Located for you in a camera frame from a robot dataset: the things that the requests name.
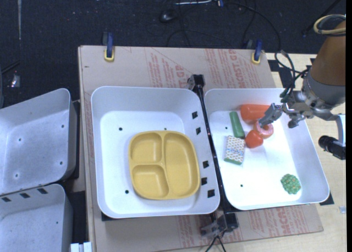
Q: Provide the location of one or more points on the green sausage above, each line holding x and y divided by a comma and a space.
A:
237, 125

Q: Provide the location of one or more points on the orange round toy fruit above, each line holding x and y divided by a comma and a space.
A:
253, 139

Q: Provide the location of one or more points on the black cylinder on white bracket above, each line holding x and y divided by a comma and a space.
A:
332, 145

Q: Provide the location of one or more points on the orange and green patterned carton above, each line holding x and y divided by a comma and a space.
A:
234, 150

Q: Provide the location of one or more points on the white plastic tray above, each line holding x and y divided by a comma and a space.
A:
115, 163
33, 220
264, 179
35, 141

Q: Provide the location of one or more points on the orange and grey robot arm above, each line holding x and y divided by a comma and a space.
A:
330, 58

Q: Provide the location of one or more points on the yellow divided plate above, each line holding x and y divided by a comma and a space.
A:
165, 165

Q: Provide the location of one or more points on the orange carrot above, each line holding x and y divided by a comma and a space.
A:
251, 112

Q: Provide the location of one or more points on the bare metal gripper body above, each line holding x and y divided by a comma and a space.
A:
308, 108

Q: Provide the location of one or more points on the brown cardboard board red print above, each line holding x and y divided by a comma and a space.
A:
143, 63

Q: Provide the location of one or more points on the green grapes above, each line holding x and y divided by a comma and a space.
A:
290, 184

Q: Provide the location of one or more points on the thin black rod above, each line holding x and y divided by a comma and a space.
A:
211, 141

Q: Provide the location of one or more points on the pink doughnut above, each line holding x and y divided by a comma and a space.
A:
268, 133

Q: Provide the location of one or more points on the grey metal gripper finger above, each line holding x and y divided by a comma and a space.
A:
296, 120
270, 114

